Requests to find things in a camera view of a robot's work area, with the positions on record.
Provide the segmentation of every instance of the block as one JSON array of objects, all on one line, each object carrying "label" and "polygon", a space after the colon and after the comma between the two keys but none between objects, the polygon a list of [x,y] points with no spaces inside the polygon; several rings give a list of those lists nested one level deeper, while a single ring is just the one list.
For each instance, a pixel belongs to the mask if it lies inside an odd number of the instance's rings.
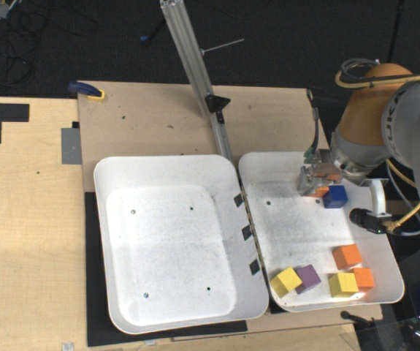
[{"label": "block", "polygon": [[285,269],[270,281],[270,286],[280,298],[301,284],[301,279],[292,267]]},{"label": "block", "polygon": [[298,294],[302,294],[303,292],[305,293],[306,291],[313,289],[321,282],[320,277],[312,264],[296,269],[295,271],[302,281],[301,285],[296,287]]},{"label": "block", "polygon": [[342,208],[348,202],[344,186],[328,186],[328,192],[322,197],[325,208]]},{"label": "block", "polygon": [[328,186],[317,187],[313,194],[308,195],[309,197],[323,197],[328,192]]},{"label": "block", "polygon": [[366,293],[375,287],[372,271],[369,268],[352,268],[350,273],[354,273],[360,293]]},{"label": "block", "polygon": [[362,263],[362,256],[356,244],[341,246],[333,251],[333,257],[339,270]]},{"label": "block", "polygon": [[350,298],[359,291],[354,273],[336,273],[328,283],[333,298]]}]

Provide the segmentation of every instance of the metal pole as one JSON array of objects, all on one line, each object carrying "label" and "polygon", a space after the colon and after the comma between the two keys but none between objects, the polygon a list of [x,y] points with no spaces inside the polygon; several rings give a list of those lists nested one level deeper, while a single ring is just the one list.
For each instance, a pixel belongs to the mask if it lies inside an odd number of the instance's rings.
[{"label": "metal pole", "polygon": [[205,101],[207,95],[214,95],[213,87],[188,18],[186,6],[183,0],[161,0],[160,4],[188,80],[196,94],[202,115],[210,117],[219,154],[232,162],[226,126],[218,121],[214,113],[210,113]]}]

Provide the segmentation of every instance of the white tray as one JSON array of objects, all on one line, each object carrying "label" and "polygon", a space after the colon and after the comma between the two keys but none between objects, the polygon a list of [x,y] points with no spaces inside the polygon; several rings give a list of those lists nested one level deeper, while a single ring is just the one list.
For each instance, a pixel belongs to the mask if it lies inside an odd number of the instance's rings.
[{"label": "white tray", "polygon": [[[288,268],[313,264],[321,283],[310,291],[291,291],[275,302],[286,311],[302,312],[368,303],[394,303],[401,299],[404,284],[386,235],[376,235],[352,224],[352,208],[372,209],[369,189],[343,181],[349,201],[339,209],[325,209],[323,201],[297,193],[302,152],[267,152],[244,155],[240,176],[255,225],[268,279]],[[366,295],[332,298],[328,278],[339,270],[332,251],[357,244],[363,262],[370,268],[375,287]]]},{"label": "white tray", "polygon": [[109,157],[94,171],[110,318],[124,333],[246,320],[268,305],[232,163]]}]

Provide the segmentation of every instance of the wooden surface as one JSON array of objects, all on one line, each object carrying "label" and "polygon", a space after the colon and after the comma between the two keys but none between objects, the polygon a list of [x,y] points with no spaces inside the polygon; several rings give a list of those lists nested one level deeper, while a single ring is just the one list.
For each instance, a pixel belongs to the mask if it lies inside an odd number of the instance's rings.
[{"label": "wooden surface", "polygon": [[[0,102],[31,106],[28,123],[3,123],[0,144],[0,350],[59,351],[64,342],[75,351],[145,348],[143,342],[86,346],[82,168],[61,164],[61,128],[78,121],[77,100]],[[348,310],[381,319],[379,305]],[[338,309],[266,314],[248,328],[237,336],[161,339],[157,348],[350,350],[341,334],[354,335]]]},{"label": "wooden surface", "polygon": [[[210,119],[203,118],[190,85],[88,82],[103,102],[79,95],[85,191],[109,156],[217,154]],[[234,164],[248,152],[305,151],[313,141],[312,109],[303,88],[215,86],[224,108]],[[321,128],[320,147],[327,147]]]}]

